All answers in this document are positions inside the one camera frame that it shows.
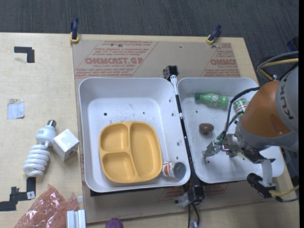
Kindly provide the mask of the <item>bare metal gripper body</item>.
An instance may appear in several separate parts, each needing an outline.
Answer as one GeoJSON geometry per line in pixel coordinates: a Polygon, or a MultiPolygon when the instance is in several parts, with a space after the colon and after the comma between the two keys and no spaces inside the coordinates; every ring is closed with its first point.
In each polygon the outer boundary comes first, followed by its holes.
{"type": "Polygon", "coordinates": [[[227,134],[220,144],[220,149],[226,153],[230,158],[234,158],[238,153],[247,156],[252,153],[251,146],[246,143],[240,135],[227,134]]]}

